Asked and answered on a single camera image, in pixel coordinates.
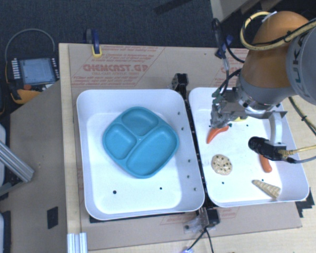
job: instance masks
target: dark background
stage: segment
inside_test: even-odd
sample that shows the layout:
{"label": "dark background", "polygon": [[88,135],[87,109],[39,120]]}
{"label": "dark background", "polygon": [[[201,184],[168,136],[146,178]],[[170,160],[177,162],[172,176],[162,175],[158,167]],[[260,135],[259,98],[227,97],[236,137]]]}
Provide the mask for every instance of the dark background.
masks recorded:
{"label": "dark background", "polygon": [[[238,40],[242,22],[260,10],[259,4],[222,23],[225,34]],[[283,0],[272,9],[316,17],[316,0]],[[58,43],[83,43],[87,28],[98,30],[101,44],[216,47],[211,30],[210,0],[0,0],[0,73],[5,47],[27,28],[46,31]],[[11,42],[8,56],[42,55],[52,51],[50,39],[38,32],[23,33]],[[15,106],[6,109],[5,114]]]}

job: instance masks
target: white tray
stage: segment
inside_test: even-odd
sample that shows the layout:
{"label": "white tray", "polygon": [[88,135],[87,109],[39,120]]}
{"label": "white tray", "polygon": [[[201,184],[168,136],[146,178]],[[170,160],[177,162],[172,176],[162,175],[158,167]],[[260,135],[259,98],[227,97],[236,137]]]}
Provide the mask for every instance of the white tray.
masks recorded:
{"label": "white tray", "polygon": [[[141,106],[157,114],[178,134],[173,158],[154,176],[139,179],[107,155],[102,136],[125,110]],[[77,98],[88,213],[113,220],[198,210],[204,190],[182,97],[172,90],[87,90]]]}
{"label": "white tray", "polygon": [[[194,118],[206,187],[210,199],[220,207],[255,205],[270,202],[299,201],[307,197],[309,185],[301,164],[270,161],[272,172],[265,173],[259,156],[248,147],[250,137],[270,138],[268,120],[248,118],[233,122],[226,132],[219,133],[211,143],[206,143],[210,130],[212,93],[215,88],[196,88],[190,92],[189,100]],[[288,149],[295,144],[286,118],[283,119],[283,142]],[[232,162],[232,172],[223,176],[211,167],[212,157],[223,154]],[[273,199],[252,184],[252,180],[263,180],[281,188],[281,194]]]}

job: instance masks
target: blue divided dish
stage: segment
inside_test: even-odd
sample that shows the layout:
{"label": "blue divided dish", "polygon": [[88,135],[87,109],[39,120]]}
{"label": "blue divided dish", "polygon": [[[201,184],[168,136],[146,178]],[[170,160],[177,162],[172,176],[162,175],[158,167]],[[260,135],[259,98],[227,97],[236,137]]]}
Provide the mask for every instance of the blue divided dish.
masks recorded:
{"label": "blue divided dish", "polygon": [[160,171],[179,146],[176,132],[152,111],[133,107],[119,115],[103,134],[107,154],[137,178]]}

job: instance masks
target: blue plate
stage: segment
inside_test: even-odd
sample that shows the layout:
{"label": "blue plate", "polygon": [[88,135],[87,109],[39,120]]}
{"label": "blue plate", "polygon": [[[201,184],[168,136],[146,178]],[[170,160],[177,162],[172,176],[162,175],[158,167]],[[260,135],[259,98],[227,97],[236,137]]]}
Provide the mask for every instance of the blue plate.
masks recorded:
{"label": "blue plate", "polygon": [[176,132],[152,111],[133,107],[119,115],[103,134],[107,154],[137,178],[160,171],[179,146]]}

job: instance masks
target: round cookie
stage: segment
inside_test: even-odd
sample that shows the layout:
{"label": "round cookie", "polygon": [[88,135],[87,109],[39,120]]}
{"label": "round cookie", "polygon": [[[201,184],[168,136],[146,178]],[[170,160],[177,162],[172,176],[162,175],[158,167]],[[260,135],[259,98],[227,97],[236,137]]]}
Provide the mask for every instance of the round cookie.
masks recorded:
{"label": "round cookie", "polygon": [[228,175],[232,171],[232,163],[228,157],[216,154],[212,158],[212,168],[218,174]]}

